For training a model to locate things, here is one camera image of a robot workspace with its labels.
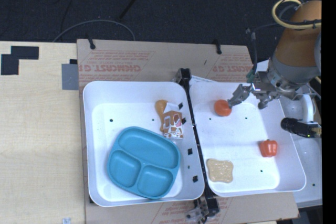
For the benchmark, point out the orange toy bell pepper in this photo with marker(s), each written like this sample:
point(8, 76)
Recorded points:
point(268, 148)

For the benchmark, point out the brown cardboard board red print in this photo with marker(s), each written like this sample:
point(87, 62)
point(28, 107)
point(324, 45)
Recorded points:
point(157, 63)

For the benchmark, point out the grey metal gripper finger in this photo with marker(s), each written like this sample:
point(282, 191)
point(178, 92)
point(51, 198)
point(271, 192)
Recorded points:
point(240, 94)
point(263, 104)

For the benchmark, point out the tan toy chicken drumstick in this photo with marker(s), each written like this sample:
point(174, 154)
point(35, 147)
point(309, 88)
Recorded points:
point(160, 108)

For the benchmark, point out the white plastic tray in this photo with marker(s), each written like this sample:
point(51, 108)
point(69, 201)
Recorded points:
point(136, 102)
point(244, 133)

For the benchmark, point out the blue divided plate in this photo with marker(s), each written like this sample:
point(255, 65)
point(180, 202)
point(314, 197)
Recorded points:
point(143, 162)

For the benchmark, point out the tan toy bread slice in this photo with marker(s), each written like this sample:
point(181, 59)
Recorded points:
point(220, 171)

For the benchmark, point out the thin black rod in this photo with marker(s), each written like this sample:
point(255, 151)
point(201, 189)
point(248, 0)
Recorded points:
point(197, 136)

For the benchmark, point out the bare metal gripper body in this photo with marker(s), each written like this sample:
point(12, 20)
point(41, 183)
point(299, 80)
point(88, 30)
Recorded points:
point(267, 85)

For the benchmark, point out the black cylinder on white bracket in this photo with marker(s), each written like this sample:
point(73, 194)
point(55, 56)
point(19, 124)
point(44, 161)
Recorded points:
point(295, 126)

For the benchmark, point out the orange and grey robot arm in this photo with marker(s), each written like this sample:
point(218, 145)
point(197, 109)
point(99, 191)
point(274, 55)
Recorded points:
point(298, 44)

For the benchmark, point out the orange round toy fruit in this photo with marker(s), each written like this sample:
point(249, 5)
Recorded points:
point(221, 108)

